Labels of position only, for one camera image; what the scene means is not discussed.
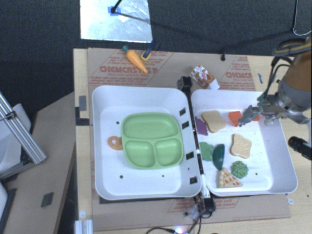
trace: cardboard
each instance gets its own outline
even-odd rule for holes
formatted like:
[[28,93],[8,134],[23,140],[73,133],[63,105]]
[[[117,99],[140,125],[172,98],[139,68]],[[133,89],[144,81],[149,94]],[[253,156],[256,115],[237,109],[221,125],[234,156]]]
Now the cardboard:
[[[122,50],[88,49],[89,102],[101,85],[175,87],[181,76],[188,76],[198,65],[217,79],[220,89],[254,91],[253,76],[246,56],[173,52],[152,52],[145,63],[148,74],[135,68]],[[201,88],[194,82],[192,91]],[[92,103],[90,108],[90,148],[94,231],[191,224],[185,211],[195,205],[193,198],[106,201],[94,187],[94,139]],[[255,195],[217,198],[216,211],[203,223],[245,221],[290,217],[285,195]]]

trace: bread slice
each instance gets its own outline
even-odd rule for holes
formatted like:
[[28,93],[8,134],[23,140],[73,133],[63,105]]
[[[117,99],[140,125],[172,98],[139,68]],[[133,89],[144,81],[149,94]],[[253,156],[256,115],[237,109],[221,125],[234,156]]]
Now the bread slice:
[[231,154],[242,158],[249,158],[252,142],[242,135],[235,134],[233,136],[233,144],[231,147]]
[[204,112],[201,114],[201,118],[211,133],[216,133],[220,129],[225,128],[225,122],[217,110]]
[[222,170],[219,173],[219,188],[239,186],[242,186],[242,183],[230,174],[226,168],[222,167]]

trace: white tray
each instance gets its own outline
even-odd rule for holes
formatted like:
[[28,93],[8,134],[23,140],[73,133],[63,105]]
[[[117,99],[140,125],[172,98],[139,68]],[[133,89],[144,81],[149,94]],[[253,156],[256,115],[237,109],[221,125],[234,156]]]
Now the white tray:
[[[229,112],[243,113],[249,105],[257,103],[261,92],[197,90],[192,94],[194,116],[201,118],[204,111],[218,110],[226,127],[208,136],[197,134],[198,141],[211,145],[224,144],[223,167],[231,172],[231,165],[237,160],[243,161],[249,168],[248,175],[239,179],[243,186],[236,188],[218,188],[218,170],[212,161],[203,160],[208,189],[217,196],[238,196],[258,194],[291,193],[297,187],[297,177],[287,148],[279,120],[265,126],[264,117],[242,127],[234,127]],[[233,156],[230,153],[232,135],[241,134],[252,142],[248,159]]]
[[[200,191],[201,180],[192,123],[186,96],[173,88],[101,86],[92,95],[95,139],[95,185],[108,200],[191,197]],[[165,169],[141,170],[131,166],[123,151],[109,147],[110,136],[121,135],[121,122],[130,114],[170,114],[182,129],[184,157],[180,164]]]

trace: dark background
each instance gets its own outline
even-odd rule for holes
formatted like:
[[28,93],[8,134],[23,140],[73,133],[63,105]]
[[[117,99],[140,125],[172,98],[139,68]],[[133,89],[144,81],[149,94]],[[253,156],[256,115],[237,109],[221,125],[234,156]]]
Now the dark background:
[[[297,30],[311,29],[299,0]],[[291,32],[295,0],[148,0],[160,50],[270,55]],[[0,91],[35,112],[73,91],[73,49],[121,48],[80,39],[79,0],[0,0]],[[133,49],[147,44],[131,43]]]

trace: pizza slice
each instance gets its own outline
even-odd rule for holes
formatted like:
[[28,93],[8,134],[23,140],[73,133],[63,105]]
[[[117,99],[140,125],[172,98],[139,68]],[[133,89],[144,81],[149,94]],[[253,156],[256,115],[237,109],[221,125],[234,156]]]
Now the pizza slice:
[[239,187],[242,183],[228,172],[224,167],[219,173],[219,188]]

